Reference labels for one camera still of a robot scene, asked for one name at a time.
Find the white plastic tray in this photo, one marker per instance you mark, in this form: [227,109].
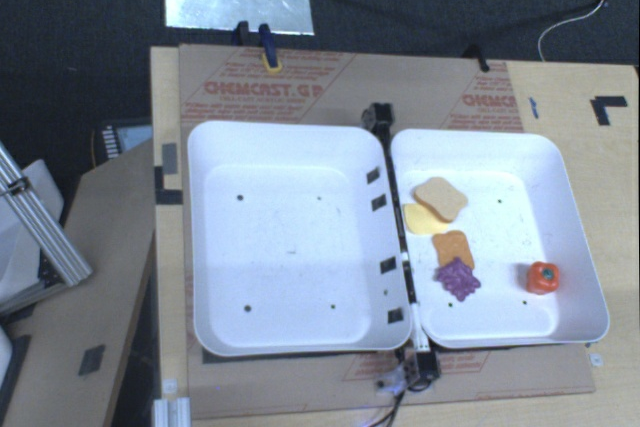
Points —
[505,310]
[295,240]

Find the brown cardboard board red print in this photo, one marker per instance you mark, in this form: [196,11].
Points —
[320,80]

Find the thin black and white rod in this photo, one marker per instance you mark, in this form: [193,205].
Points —
[400,220]

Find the yellow toy cheese slice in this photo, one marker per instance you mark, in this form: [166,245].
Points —
[420,221]

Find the tan toy bread slice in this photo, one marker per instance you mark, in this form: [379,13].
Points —
[440,198]

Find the orange toy biscuit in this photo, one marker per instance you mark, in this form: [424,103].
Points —
[452,247]

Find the purple toy grapes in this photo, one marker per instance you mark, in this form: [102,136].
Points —
[458,279]

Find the orange toy pepper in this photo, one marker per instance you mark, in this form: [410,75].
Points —
[541,278]

